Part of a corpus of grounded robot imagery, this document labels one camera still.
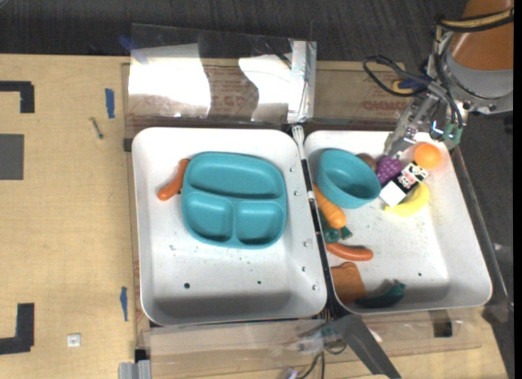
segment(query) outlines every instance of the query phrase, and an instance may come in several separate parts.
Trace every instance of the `toy orange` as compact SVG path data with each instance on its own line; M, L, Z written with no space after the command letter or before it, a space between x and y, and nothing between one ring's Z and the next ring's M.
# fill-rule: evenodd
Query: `toy orange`
M429 143L422 143L415 148L414 160L424 169L431 169L440 162L440 150Z

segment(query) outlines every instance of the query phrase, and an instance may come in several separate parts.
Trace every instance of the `wooden tabletop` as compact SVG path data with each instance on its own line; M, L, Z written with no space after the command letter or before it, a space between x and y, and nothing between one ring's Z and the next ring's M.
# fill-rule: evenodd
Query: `wooden tabletop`
M0 180L0 338L16 310L34 304L30 352L0 355L2 378L117 378L133 361L135 294L122 66L126 57L0 55L0 80L31 81L35 112L0 92L0 134L24 135L23 180ZM109 118L105 90L114 91ZM99 139L89 118L94 117ZM127 317L122 307L127 292ZM476 317L480 346L391 357L403 377L507 377L491 327ZM80 346L68 335L80 334ZM328 364L326 377L369 375L360 361ZM240 378L281 377L281 371Z

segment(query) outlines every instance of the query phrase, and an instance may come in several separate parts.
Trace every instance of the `brown toy bread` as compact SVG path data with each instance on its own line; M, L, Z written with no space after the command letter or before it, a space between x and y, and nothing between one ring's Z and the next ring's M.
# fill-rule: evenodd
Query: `brown toy bread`
M335 293L344 305L366 297L366 288L355 263L345 262L340 266L331 267L330 271L334 280Z

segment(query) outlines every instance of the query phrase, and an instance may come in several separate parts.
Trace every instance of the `yellow banana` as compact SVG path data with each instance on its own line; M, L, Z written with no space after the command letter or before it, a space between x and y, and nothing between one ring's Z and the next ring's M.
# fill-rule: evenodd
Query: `yellow banana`
M430 199L430 190L424 182L419 182L414 191L406 197L400 204L390 207L384 206L384 210L400 215L401 217L409 217L420 211Z

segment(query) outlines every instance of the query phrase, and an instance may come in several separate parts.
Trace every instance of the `teal plate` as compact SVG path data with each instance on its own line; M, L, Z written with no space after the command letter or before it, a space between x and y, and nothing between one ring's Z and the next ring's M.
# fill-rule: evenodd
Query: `teal plate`
M181 198L185 227L207 244L261 249L285 230L285 180L277 167L258 157L196 155L185 171Z

